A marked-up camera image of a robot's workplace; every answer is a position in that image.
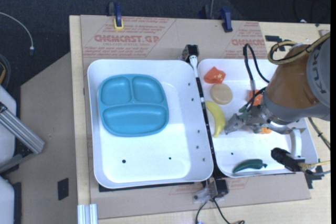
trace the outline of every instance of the dark green vegetable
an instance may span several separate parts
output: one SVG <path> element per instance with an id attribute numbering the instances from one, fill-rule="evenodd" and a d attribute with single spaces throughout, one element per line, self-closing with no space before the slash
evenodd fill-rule
<path id="1" fill-rule="evenodd" d="M 267 167 L 267 164 L 263 163 L 262 159 L 248 159 L 246 161 L 243 161 L 239 163 L 234 169 L 233 173 L 236 173 L 238 171 L 252 168 L 252 169 L 261 169 L 263 167 Z"/>

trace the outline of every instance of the round beige object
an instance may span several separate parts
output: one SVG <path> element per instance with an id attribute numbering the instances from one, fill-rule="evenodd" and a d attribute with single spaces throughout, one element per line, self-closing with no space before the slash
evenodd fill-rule
<path id="1" fill-rule="evenodd" d="M 210 95 L 217 104 L 228 104 L 233 97 L 232 90 L 226 84 L 214 84 L 210 89 Z"/>

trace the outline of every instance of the red object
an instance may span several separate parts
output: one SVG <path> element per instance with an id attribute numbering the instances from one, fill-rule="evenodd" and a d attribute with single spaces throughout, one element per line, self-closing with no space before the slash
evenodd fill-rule
<path id="1" fill-rule="evenodd" d="M 253 96 L 253 91 L 250 91 L 249 93 L 249 98 L 248 100 L 250 100 Z M 258 94 L 255 98 L 254 98 L 254 102 L 253 105 L 259 105 L 261 102 L 261 94 Z"/>
<path id="2" fill-rule="evenodd" d="M 213 67 L 210 71 L 204 76 L 204 81 L 207 83 L 222 83 L 226 74 L 225 72 L 218 70 Z"/>

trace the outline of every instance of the banana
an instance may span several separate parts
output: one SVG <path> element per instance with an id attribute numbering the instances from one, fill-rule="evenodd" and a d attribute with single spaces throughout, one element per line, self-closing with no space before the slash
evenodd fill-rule
<path id="1" fill-rule="evenodd" d="M 247 169 L 247 168 L 253 168 L 253 169 L 261 169 L 263 167 L 266 168 L 267 164 L 263 163 L 263 160 L 261 159 L 248 159 L 246 161 L 243 161 L 239 163 L 234 169 L 233 173 L 236 173 L 238 171 Z"/>
<path id="2" fill-rule="evenodd" d="M 211 112 L 215 119 L 215 133 L 213 134 L 214 137 L 218 137 L 219 133 L 225 126 L 225 116 L 221 108 L 218 104 L 213 101 L 205 101 L 206 108 Z"/>

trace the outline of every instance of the yellow clamp pad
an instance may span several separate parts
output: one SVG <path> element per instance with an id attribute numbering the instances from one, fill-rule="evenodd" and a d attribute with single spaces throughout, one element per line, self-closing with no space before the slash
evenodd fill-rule
<path id="1" fill-rule="evenodd" d="M 121 19 L 121 26 L 117 25 L 117 20 L 115 18 L 113 19 L 113 22 L 114 22 L 114 28 L 116 30 L 122 30 L 122 29 L 124 29 L 124 21 L 122 19 Z"/>

